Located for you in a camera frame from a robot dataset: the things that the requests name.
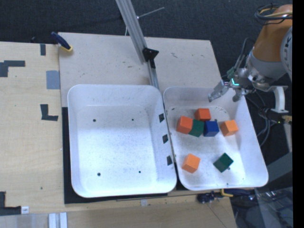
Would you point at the green cube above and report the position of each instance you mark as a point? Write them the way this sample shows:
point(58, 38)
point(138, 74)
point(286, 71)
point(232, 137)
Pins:
point(197, 128)
point(223, 163)

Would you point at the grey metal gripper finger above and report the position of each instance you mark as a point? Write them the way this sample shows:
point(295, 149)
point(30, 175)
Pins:
point(239, 95)
point(217, 91)

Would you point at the white plastic tray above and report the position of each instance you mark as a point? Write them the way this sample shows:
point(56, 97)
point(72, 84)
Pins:
point(213, 148)
point(114, 146)

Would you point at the black cylinder on white bracket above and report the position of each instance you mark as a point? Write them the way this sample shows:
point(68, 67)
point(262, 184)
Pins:
point(279, 98)

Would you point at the blue cube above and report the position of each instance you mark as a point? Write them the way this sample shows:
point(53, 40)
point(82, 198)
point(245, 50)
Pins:
point(211, 128)

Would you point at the dark orange cube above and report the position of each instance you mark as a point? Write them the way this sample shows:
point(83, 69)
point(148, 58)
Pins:
point(202, 114)
point(184, 125)

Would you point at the light orange cube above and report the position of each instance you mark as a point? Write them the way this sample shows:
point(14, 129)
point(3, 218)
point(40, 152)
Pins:
point(229, 127)
point(190, 163)

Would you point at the pale wood board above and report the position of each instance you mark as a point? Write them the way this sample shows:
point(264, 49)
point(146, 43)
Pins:
point(107, 60)

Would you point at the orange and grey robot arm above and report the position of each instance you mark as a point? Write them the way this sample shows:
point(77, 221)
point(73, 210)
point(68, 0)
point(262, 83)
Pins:
point(270, 44)

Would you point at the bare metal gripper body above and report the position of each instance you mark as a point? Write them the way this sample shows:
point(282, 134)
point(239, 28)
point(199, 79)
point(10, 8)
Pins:
point(245, 79)

